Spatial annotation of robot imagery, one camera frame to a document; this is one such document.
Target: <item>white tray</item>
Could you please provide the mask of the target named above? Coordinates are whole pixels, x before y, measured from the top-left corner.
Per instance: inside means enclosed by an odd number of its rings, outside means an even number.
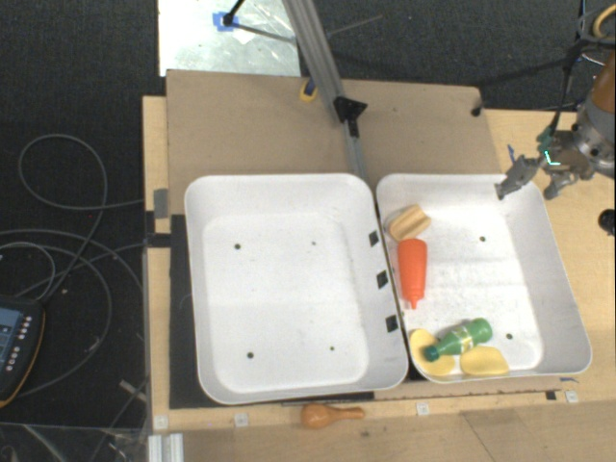
[[[208,176],[189,186],[185,205],[208,396],[301,398],[390,388],[405,377],[396,298],[363,181]]]
[[[432,218],[419,236],[428,249],[425,296],[417,310],[404,306],[404,325],[440,337],[483,317],[494,331],[488,345],[502,352],[509,376],[582,372],[591,347],[543,198],[529,184],[498,200],[494,185],[502,179],[392,174],[380,181],[384,225],[413,204]],[[385,241],[400,295],[397,243],[388,235]],[[421,373],[436,382],[481,378],[464,375],[457,360],[450,375]]]

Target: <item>green light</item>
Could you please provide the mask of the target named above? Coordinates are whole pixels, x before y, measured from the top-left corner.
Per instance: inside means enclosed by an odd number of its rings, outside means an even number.
[[[550,166],[560,166],[560,163],[553,163],[552,162],[552,159],[550,159],[550,153],[547,150],[545,150],[543,153],[546,155],[546,161],[548,161],[548,164]]]

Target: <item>blue tape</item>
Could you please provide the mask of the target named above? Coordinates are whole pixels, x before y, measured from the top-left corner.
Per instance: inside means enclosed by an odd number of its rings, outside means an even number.
[[[227,12],[214,12],[212,14],[212,21],[214,22],[214,25],[216,26],[216,28],[223,32],[223,33],[229,33],[231,31],[233,31],[233,26],[225,26],[222,23],[222,19],[227,15]],[[236,15],[233,16],[233,24],[234,25],[239,25],[240,24],[240,20],[238,19],[238,17]]]

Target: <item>black carpet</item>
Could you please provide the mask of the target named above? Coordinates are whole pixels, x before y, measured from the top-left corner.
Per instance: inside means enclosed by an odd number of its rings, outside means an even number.
[[[575,36],[579,0],[315,0],[328,32],[382,18],[331,38],[344,77],[481,86],[491,108],[549,108],[561,72],[551,68],[503,82],[499,78],[563,57]],[[613,0],[589,0],[596,9]],[[50,208],[21,186],[17,162],[39,136],[87,141],[109,177],[109,203],[142,197],[141,97],[163,94],[158,77],[157,0],[0,0],[0,231],[53,229],[85,236],[98,211]],[[580,63],[568,101],[580,100],[599,68]],[[38,143],[23,163],[29,183],[67,205],[100,205],[101,174],[83,147],[66,140]],[[118,248],[143,240],[140,205],[105,211],[94,238]],[[71,251],[66,236],[0,236],[0,245],[29,241]],[[47,273],[34,250],[1,251],[0,295],[24,289]],[[100,250],[89,248],[85,256]],[[122,254],[141,275],[141,251]],[[70,257],[54,255],[61,270]],[[1,422],[107,426],[130,397],[118,384],[144,380],[141,291],[116,260],[96,263],[109,284],[109,335],[86,365],[62,382],[16,399]],[[97,347],[108,309],[104,285],[76,269],[54,293],[39,360],[28,392],[78,364]],[[139,426],[136,401],[117,426]]]

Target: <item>black clip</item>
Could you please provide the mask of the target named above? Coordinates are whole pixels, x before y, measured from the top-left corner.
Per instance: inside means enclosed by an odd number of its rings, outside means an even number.
[[[366,103],[360,103],[354,99],[348,99],[344,96],[338,96],[334,99],[334,108],[338,114],[338,119],[341,123],[348,122],[348,130],[350,135],[355,139],[359,138],[359,128],[357,127],[357,118],[364,113],[368,108]]]

